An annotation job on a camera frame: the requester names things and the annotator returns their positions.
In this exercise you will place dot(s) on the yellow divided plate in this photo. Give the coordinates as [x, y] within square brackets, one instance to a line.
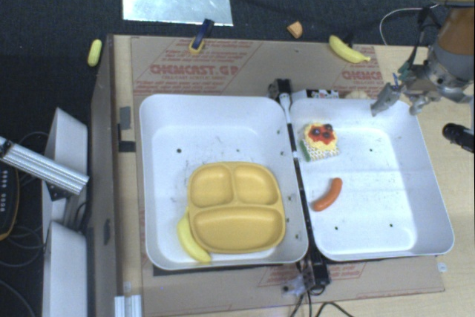
[237, 211]

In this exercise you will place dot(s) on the yellow banana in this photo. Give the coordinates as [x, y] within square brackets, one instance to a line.
[345, 50]
[189, 243]

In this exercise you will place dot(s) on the thin black and white rod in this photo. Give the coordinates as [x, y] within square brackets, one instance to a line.
[297, 167]

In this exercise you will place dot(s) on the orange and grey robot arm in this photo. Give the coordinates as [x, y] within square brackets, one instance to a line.
[458, 29]

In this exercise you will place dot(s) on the orange toy bread wedge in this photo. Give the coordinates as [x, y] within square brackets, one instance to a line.
[295, 28]

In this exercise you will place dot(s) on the pale bumpy toy food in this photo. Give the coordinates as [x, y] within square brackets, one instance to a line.
[357, 95]

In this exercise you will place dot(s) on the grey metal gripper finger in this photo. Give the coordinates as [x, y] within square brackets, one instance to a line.
[421, 104]
[386, 98]

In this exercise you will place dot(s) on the orange sausage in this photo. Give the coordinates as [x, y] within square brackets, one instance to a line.
[328, 196]

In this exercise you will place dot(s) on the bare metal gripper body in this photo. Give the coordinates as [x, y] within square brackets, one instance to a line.
[421, 81]

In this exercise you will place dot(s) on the white plastic tray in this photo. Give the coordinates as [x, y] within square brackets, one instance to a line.
[389, 196]
[208, 130]

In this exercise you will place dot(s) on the brown cardboard board red print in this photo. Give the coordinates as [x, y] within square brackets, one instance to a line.
[230, 67]

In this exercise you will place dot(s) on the black cylinder on white bracket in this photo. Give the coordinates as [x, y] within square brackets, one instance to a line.
[458, 133]

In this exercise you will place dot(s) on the yellow toy corn cob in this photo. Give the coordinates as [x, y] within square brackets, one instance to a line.
[94, 52]

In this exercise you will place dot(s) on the white printed carton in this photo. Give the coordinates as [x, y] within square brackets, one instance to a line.
[323, 94]

